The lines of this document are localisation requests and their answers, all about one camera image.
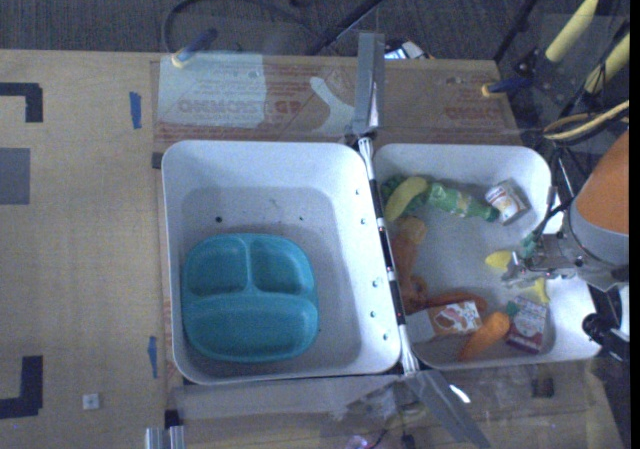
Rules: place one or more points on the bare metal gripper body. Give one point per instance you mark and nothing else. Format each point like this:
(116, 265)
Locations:
(550, 257)

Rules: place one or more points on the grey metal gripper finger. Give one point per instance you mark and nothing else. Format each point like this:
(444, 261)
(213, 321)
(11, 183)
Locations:
(512, 271)

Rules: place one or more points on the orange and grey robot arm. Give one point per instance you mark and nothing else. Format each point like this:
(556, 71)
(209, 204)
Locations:
(602, 187)

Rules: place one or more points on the small yellow banana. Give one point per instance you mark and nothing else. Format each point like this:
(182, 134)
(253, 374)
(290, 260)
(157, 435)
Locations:
(497, 259)

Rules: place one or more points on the red and white carton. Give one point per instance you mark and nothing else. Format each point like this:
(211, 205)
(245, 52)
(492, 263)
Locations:
(527, 324)

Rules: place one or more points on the white plastic tray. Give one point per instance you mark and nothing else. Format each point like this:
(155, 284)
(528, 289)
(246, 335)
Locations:
(270, 167)
(460, 247)

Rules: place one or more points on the orange carrot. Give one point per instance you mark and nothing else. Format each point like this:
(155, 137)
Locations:
(487, 334)

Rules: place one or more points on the white can orange label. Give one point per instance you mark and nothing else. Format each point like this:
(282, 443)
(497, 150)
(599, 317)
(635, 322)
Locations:
(507, 202)

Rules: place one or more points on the orange and white carton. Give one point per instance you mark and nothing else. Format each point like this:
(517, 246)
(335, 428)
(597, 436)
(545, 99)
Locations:
(452, 319)

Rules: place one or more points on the green toy vegetable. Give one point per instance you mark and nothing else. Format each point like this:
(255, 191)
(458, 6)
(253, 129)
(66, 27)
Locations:
(460, 202)

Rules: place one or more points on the brown toy biscuit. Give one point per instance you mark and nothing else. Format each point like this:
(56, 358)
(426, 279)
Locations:
(415, 292)

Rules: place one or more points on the orange toy bread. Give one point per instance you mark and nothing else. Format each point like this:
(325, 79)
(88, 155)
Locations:
(407, 242)

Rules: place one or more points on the green broccoli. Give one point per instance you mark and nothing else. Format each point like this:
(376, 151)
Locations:
(415, 207)

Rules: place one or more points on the thin black and white rod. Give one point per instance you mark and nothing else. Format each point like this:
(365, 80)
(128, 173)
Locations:
(381, 222)

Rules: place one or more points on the brown cardboard board red print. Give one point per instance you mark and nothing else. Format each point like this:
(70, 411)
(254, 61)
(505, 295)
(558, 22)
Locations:
(425, 102)

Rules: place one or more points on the teal divided plate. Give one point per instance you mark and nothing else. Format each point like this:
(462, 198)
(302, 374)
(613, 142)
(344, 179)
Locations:
(250, 302)

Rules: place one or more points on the black cylinder on white bracket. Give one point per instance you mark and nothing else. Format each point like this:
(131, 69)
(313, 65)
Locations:
(607, 332)

